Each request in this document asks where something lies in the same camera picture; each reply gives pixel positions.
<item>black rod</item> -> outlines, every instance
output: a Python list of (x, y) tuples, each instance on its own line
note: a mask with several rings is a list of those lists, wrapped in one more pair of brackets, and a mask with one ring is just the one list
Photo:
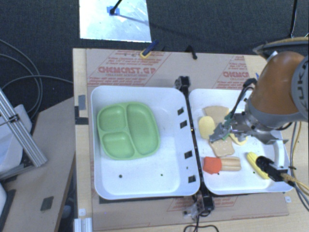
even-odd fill
[(296, 19), (296, 13), (297, 13), (297, 1), (294, 0), (294, 5), (293, 5), (293, 14), (292, 14), (292, 21), (291, 21), (291, 29), (290, 29), (290, 37), (293, 38), (293, 32), (295, 28), (295, 19)]
[(115, 14), (115, 10), (117, 9), (118, 5), (121, 3), (122, 0), (119, 0), (116, 5), (110, 10), (110, 14)]

